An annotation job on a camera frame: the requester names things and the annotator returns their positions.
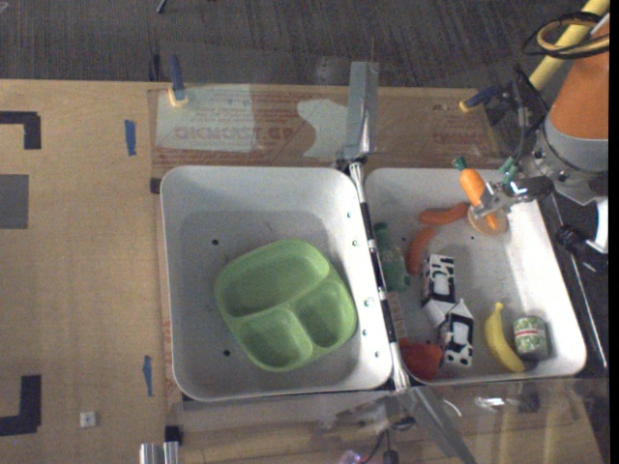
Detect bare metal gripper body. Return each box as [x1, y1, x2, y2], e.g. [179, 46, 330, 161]
[510, 149, 609, 207]

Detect orange carrot with green top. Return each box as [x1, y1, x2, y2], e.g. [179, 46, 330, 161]
[451, 156, 500, 231]

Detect orange sausage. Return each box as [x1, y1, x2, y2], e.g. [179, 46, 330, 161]
[417, 201, 472, 227]
[403, 225, 438, 276]

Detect white plastic tray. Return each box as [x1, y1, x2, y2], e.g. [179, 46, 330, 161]
[159, 164, 395, 402]
[363, 166, 589, 387]

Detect cow print milk carton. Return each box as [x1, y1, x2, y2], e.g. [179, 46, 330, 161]
[419, 253, 457, 327]
[436, 298, 476, 369]

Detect green bumpy toy vegetable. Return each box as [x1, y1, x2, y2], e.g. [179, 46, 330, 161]
[372, 221, 413, 294]

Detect yellow banana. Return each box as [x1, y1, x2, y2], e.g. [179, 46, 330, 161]
[484, 301, 527, 374]

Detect green and white can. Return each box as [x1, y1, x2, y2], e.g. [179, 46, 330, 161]
[512, 314, 550, 360]

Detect pale packet with red print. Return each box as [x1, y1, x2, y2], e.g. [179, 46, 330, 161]
[386, 291, 408, 341]

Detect red toy pepper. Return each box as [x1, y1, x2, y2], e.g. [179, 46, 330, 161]
[399, 337, 446, 382]

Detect green divided plate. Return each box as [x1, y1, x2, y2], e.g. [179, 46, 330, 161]
[214, 238, 360, 373]

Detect black cylinder on white bracket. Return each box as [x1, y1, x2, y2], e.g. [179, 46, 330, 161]
[554, 195, 609, 256]

